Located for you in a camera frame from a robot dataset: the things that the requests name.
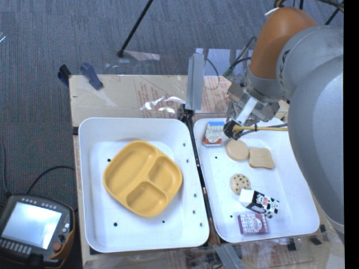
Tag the chocolate chip cookie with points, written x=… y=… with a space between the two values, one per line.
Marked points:
x=240 y=183

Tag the beige bread slice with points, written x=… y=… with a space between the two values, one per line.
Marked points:
x=261 y=158

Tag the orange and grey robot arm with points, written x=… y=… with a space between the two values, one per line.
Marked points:
x=314 y=99

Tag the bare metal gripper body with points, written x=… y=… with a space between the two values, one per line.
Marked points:
x=242 y=92

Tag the white plastic tray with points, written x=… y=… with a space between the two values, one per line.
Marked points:
x=289 y=200
x=98 y=228

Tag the orange and white carton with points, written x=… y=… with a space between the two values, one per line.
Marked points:
x=213 y=134

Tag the pink carton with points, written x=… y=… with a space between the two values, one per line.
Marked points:
x=253 y=223

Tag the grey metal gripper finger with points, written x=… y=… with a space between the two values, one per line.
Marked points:
x=253 y=120
x=232 y=111

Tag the black and white cow carton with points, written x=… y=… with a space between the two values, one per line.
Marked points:
x=261 y=202

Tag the brown cardboard board red print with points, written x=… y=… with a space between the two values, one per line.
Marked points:
x=117 y=94

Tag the round beige biscuit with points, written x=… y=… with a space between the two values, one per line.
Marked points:
x=237 y=150

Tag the yellow divided plate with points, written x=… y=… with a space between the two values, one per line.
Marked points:
x=131 y=167

